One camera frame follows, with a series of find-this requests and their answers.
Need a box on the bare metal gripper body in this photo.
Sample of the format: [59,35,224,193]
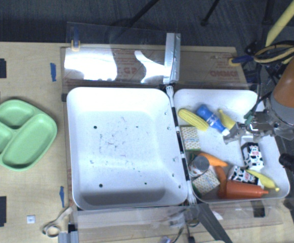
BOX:
[244,109,281,139]

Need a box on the yellow squeeze bottle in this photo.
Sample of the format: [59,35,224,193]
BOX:
[217,108,237,131]

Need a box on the white plastic tray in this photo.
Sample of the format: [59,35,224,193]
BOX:
[173,88,291,204]
[66,86,189,211]

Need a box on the cow print carton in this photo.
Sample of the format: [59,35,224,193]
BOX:
[240,142,265,171]
[227,165,265,188]

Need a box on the blue and white bottle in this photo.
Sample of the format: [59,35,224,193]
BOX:
[196,104,231,137]

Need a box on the orange carrot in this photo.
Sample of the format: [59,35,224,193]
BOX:
[198,152,229,168]

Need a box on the orange sausage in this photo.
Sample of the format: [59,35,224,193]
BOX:
[214,165,228,187]

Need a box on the small can with grey lid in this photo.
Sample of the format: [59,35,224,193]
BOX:
[188,155,211,178]

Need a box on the white carton with orange print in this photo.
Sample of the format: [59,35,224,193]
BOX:
[191,169,221,197]
[180,126,202,152]

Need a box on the yellow corn cob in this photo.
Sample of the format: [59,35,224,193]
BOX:
[177,108,210,132]

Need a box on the yellow banana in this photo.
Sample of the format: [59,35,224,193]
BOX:
[245,169,280,193]

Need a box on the orange squeeze bottle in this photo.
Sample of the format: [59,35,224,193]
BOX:
[217,179,270,200]

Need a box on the thin black and white rod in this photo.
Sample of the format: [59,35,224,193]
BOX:
[165,85,197,205]

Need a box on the green divided plate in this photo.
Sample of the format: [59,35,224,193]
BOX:
[0,99,58,172]

